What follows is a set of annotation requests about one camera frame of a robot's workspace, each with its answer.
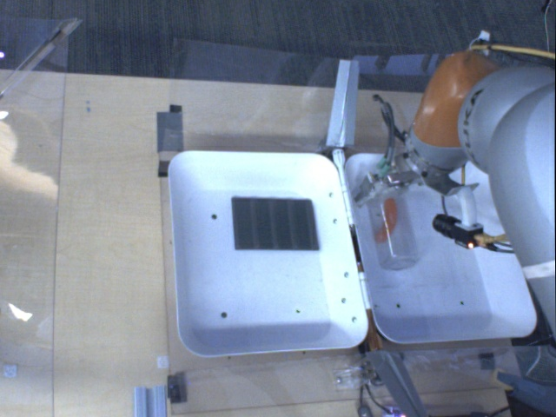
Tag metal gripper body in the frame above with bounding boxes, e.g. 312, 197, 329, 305
368, 148, 437, 189

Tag clear plastic bottle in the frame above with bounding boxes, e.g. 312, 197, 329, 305
367, 192, 420, 272

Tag orange carrot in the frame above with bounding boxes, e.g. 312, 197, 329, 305
374, 197, 399, 243

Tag dark grey ribbed rectangular pad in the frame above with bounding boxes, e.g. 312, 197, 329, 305
230, 195, 321, 252

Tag white plastic tray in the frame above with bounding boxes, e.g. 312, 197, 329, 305
167, 149, 370, 359
344, 152, 539, 345

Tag black cylinder on white bracket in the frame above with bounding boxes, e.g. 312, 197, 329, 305
432, 182, 486, 250

